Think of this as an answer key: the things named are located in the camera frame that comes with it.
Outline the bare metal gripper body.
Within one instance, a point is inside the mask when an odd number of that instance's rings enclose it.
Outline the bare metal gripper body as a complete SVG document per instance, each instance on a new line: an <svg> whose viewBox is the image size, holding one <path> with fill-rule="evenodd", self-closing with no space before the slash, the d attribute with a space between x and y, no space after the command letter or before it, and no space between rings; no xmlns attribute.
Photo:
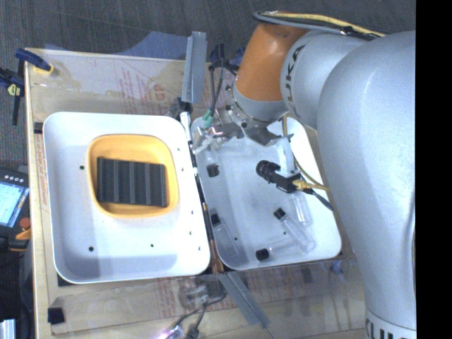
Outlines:
<svg viewBox="0 0 452 339"><path fill-rule="evenodd" d="M262 145L275 144L279 136L271 133L268 127L280 120L283 112L264 111L258 109L258 116L248 115L237 105L227 105L216 109L214 122L211 126L213 138L250 138L252 141Z"/></svg>

